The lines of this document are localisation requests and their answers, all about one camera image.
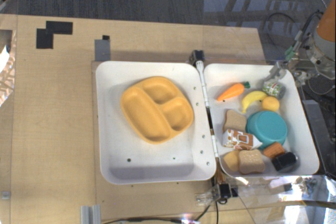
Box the white plastic tray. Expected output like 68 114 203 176
203 62 321 179
95 60 217 186

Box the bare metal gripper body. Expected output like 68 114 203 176
286 42 336 79

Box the brown bread slice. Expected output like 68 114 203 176
223 109 248 134
238 149 266 175

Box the orange divided plate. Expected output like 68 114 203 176
120 76 195 145

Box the black cylinder on white bracket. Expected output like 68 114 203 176
306 74 333 95

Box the orange carrot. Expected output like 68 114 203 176
216 81 251 102

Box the black can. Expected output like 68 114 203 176
271 152 300 173

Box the yellow banana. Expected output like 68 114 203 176
241 90 268 114

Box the thin black and white rod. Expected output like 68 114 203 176
195 60 220 158

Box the black block with wires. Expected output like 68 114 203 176
218 183 239 204
191 50 205 62

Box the green can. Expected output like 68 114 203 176
262 80 287 100

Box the teal bowl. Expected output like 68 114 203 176
245 110 288 151

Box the orange ridged biscuit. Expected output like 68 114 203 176
262 141 286 159

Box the orange round fruit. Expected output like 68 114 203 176
261 95 280 113

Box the white and orange carton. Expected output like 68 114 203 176
222 129 264 152

